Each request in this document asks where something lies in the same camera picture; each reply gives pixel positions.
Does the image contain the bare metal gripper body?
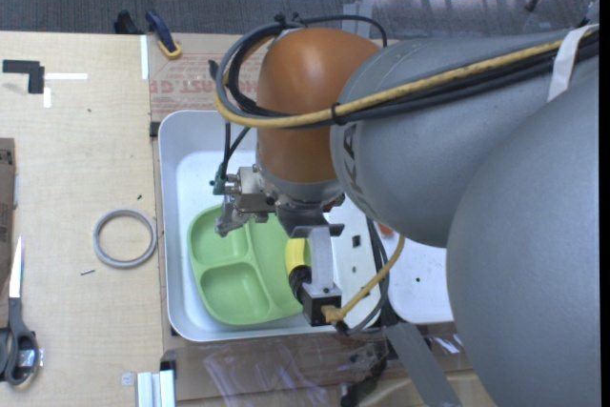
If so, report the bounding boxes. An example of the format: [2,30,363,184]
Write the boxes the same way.
[222,165,346,235]

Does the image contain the green divided plate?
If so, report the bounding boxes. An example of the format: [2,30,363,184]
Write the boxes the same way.
[186,204,315,327]

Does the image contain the yellow banana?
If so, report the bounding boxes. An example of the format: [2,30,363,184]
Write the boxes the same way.
[284,237,313,276]

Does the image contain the white plastic tray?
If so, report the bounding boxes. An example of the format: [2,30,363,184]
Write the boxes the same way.
[378,223,455,326]
[157,109,382,343]

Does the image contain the brown cardboard packet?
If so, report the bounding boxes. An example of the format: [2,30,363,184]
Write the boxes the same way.
[0,137,19,330]

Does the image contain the black cylinder on white bracket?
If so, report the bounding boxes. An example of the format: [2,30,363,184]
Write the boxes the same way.
[287,223,345,329]

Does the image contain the white tape ring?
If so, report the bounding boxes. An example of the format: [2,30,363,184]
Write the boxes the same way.
[91,208,158,270]

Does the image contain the grey handled scissors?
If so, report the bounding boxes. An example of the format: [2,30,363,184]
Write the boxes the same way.
[0,234,42,387]

